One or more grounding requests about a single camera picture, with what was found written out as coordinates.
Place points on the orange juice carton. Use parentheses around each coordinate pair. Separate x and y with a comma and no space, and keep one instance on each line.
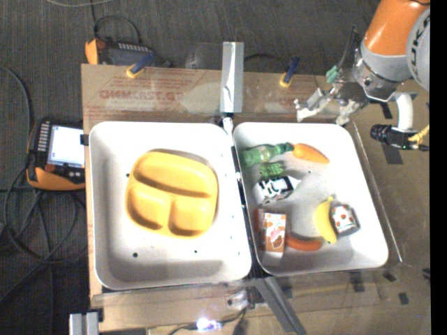
(273,230)

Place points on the green broccoli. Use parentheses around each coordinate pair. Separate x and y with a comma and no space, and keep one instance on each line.
(271,169)

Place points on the black and white carton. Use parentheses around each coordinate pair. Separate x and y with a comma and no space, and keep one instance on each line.
(274,188)

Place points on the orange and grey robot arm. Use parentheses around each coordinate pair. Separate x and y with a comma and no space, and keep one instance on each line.
(391,23)

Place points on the green plastic bottle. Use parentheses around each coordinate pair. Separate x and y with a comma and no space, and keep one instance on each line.
(262,154)

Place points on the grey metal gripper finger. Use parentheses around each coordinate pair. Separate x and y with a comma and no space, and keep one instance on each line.
(349,112)
(312,103)

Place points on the orange carrot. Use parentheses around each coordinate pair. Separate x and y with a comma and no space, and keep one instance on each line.
(309,153)

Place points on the red sausage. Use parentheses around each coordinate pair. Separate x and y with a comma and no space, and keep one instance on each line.
(303,244)

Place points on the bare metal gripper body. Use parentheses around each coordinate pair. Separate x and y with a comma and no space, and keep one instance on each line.
(375,82)

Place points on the brown cardboard board red print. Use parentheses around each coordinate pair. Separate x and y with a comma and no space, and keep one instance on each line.
(146,96)

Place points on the black cylinder on white bracket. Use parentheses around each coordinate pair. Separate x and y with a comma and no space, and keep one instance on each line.
(405,113)

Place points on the white and red can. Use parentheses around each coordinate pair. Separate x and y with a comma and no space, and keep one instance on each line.
(345,219)

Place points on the yellow banana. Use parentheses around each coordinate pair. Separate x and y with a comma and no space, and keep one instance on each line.
(326,220)

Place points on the white plastic tray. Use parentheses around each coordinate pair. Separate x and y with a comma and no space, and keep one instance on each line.
(167,264)
(314,183)

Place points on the yellow divided plate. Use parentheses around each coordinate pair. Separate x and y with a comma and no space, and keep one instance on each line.
(171,194)

